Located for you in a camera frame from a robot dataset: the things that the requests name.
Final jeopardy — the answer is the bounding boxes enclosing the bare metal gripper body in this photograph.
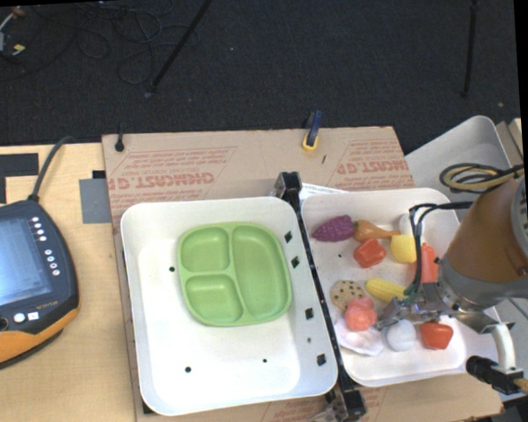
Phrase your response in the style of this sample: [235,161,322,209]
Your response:
[403,279,465,328]

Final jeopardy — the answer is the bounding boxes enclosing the white round toy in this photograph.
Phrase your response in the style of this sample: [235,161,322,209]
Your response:
[383,318,419,353]

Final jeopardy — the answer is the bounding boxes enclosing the red bell pepper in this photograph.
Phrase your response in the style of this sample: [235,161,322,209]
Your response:
[419,319,456,353]
[352,237,389,271]

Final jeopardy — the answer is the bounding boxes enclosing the yellow corn cob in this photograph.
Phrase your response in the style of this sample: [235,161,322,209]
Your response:
[363,275,408,305]

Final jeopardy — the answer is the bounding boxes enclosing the pink lumpy toy food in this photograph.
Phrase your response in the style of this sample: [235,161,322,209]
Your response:
[342,295,380,334]

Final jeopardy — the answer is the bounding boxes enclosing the orange-red sausage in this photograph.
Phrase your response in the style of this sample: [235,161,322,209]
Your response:
[411,240,442,286]

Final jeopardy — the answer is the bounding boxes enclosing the white flat shell-shaped toy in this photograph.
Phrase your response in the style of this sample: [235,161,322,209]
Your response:
[336,315,386,360]

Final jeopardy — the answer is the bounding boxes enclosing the white plastic tray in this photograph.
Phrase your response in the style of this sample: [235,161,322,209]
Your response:
[119,190,343,420]
[298,184,474,392]

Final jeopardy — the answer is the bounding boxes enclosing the brown spotted biscuit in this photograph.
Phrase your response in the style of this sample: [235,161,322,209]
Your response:
[328,278,367,313]

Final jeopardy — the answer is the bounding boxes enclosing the yellow lemon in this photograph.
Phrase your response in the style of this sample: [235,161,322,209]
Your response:
[389,232,419,266]

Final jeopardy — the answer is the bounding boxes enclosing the orange carrot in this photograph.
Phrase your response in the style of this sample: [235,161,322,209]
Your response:
[351,216,402,246]

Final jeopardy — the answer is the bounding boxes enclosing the purple grapes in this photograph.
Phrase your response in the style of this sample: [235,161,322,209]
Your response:
[309,214,357,245]

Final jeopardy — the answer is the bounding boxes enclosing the white paper label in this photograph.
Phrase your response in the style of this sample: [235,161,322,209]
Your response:
[300,179,350,199]

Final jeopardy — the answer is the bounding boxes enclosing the green divided plate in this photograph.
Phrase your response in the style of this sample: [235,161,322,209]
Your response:
[174,218,296,331]

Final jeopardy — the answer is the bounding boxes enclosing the brown cardboard board red print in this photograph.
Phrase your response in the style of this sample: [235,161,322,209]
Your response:
[100,107,506,422]

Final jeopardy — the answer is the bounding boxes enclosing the black cylinder on white bracket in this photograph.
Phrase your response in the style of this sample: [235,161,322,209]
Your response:
[461,320,528,399]

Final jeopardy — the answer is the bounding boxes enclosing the black block with thin wires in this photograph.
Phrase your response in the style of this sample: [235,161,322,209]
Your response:
[332,386,369,422]
[273,170,304,202]

